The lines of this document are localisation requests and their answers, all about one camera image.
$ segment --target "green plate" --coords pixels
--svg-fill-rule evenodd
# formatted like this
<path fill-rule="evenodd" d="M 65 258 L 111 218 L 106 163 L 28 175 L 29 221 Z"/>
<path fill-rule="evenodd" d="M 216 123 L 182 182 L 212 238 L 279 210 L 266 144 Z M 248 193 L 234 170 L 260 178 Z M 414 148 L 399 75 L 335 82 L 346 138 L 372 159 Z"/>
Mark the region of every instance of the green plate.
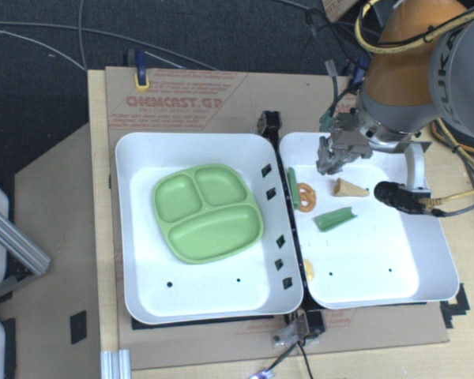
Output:
<path fill-rule="evenodd" d="M 260 210 L 240 175 L 207 164 L 162 178 L 152 192 L 156 221 L 179 259 L 202 264 L 230 257 L 263 234 Z"/>

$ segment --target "green plate compartment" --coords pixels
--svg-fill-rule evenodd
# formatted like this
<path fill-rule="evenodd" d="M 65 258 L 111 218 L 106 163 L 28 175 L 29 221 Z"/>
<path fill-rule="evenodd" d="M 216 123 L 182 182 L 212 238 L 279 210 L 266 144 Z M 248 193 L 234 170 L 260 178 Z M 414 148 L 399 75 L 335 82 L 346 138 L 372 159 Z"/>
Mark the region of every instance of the green plate compartment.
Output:
<path fill-rule="evenodd" d="M 240 175 L 207 164 L 162 178 L 152 192 L 156 221 L 179 259 L 202 264 L 230 257 L 263 234 L 260 210 Z"/>

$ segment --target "robotic arm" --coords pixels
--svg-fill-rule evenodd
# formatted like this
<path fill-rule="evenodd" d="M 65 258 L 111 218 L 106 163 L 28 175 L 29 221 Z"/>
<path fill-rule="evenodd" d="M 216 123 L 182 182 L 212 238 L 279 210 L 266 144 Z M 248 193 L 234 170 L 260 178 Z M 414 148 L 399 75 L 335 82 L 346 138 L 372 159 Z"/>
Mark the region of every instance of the robotic arm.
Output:
<path fill-rule="evenodd" d="M 320 139 L 318 171 L 335 174 L 374 150 L 403 152 L 407 184 L 381 182 L 374 195 L 403 212 L 445 216 L 428 206 L 427 145 L 412 138 L 438 118 L 474 138 L 474 9 L 456 0 L 398 0 L 373 46 L 361 36 L 360 23 L 378 1 L 370 0 L 355 24 L 357 39 L 374 57 L 356 108 L 333 116 L 330 136 Z"/>

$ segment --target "blue clip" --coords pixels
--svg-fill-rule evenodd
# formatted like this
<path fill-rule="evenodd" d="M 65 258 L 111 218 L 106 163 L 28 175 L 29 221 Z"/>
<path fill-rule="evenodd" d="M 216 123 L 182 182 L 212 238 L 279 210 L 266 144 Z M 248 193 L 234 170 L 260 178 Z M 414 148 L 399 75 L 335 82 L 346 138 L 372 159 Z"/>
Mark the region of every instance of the blue clip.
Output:
<path fill-rule="evenodd" d="M 147 92 L 149 89 L 149 77 L 145 66 L 145 55 L 143 50 L 136 49 L 135 63 L 137 65 L 137 72 L 134 75 L 135 88 L 139 92 Z"/>

